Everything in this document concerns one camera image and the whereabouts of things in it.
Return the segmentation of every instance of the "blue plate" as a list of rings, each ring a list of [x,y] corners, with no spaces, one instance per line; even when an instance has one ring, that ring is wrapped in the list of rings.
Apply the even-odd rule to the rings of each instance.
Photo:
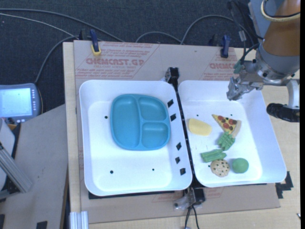
[[[129,150],[155,150],[170,138],[167,108],[158,98],[124,94],[111,106],[111,133],[115,143]]]

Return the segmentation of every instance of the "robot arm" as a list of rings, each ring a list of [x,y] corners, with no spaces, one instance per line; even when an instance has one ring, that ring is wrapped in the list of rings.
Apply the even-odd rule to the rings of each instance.
[[[264,85],[286,86],[289,104],[270,104],[267,112],[274,117],[290,122],[300,121],[299,79],[289,78],[300,69],[300,11],[301,0],[284,0],[275,16],[266,14],[263,1],[263,16],[271,20],[264,40],[258,45],[255,59],[242,58],[235,65],[237,78],[231,78],[227,97],[237,100],[253,89]]]

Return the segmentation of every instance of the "dark background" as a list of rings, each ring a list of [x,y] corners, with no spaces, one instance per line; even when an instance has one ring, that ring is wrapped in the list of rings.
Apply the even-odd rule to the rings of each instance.
[[[61,13],[85,21],[107,33],[95,30],[104,41],[136,42],[144,33],[160,31],[181,40],[188,27],[206,15],[232,18],[229,0],[0,0],[0,13],[42,21],[79,35],[85,29],[89,35],[92,26],[79,21],[47,13]],[[250,19],[250,0],[234,0]],[[243,23],[239,10],[234,7],[238,23]],[[221,45],[224,35],[231,38],[231,47],[243,47],[237,26],[224,18],[207,18],[198,21],[187,34],[188,45],[209,45],[213,35],[218,35],[214,45]],[[59,41],[69,37],[66,33],[45,24],[0,14],[0,84],[33,83],[47,54]],[[179,44],[164,34],[148,34],[139,42]],[[246,46],[252,44],[247,40]],[[62,47],[59,46],[48,58],[37,82],[44,111],[64,104],[64,79]]]

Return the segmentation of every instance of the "toy pizza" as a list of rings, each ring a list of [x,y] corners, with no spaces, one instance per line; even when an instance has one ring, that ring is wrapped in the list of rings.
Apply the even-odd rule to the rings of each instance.
[[[234,120],[216,114],[213,114],[212,116],[215,119],[215,121],[219,124],[219,126],[223,129],[223,131],[228,132],[231,135],[234,135],[233,137],[237,135],[242,123],[240,120]]]

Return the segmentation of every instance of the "green ball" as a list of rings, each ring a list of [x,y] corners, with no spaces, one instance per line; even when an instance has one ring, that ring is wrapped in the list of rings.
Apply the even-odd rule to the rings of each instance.
[[[244,158],[237,158],[232,163],[232,170],[235,173],[245,173],[249,168],[249,162]]]

